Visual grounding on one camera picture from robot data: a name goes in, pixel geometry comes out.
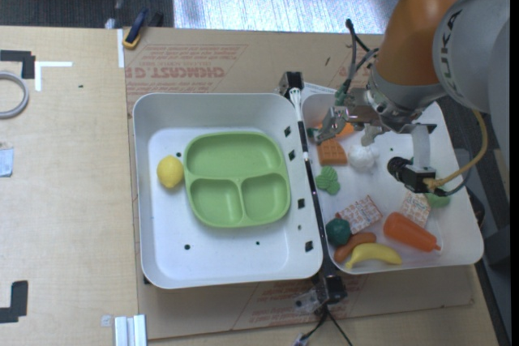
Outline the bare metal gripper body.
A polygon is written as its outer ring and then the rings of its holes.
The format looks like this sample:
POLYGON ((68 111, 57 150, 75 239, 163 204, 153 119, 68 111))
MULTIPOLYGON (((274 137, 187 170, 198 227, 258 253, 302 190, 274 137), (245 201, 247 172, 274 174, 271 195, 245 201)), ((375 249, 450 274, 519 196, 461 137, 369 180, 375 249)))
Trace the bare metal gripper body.
POLYGON ((390 100, 377 89, 351 88, 337 91, 336 106, 344 108, 345 120, 351 124, 363 124, 403 133, 407 125, 422 115, 422 108, 408 109, 390 100))

